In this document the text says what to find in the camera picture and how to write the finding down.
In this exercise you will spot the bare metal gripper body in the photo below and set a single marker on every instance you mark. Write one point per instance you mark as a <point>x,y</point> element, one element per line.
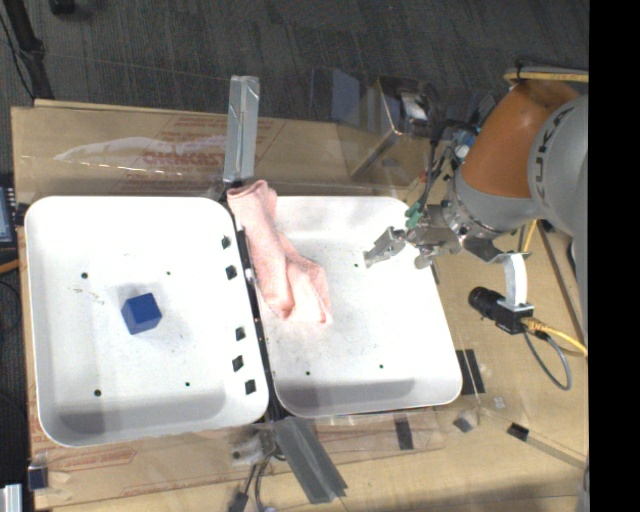
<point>437,230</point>

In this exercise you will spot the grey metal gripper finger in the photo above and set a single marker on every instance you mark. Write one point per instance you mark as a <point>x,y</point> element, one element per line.
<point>384,246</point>
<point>429,256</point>

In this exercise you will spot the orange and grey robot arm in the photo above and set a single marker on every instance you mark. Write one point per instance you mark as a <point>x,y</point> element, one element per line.
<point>505,150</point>

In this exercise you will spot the white plastic tray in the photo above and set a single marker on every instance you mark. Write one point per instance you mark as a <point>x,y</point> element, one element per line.
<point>125,370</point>
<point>370,325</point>

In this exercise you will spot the pink towel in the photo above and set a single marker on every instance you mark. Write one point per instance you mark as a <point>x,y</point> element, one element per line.
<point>272,270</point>

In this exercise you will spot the blue cube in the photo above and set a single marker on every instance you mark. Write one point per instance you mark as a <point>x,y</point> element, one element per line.
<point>141,313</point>

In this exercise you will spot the brown cardboard board, red print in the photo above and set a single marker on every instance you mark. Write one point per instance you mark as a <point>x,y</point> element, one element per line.
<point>125,150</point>

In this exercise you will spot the black cylinder on white bracket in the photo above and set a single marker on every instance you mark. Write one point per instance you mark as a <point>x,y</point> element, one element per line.
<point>500,307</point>

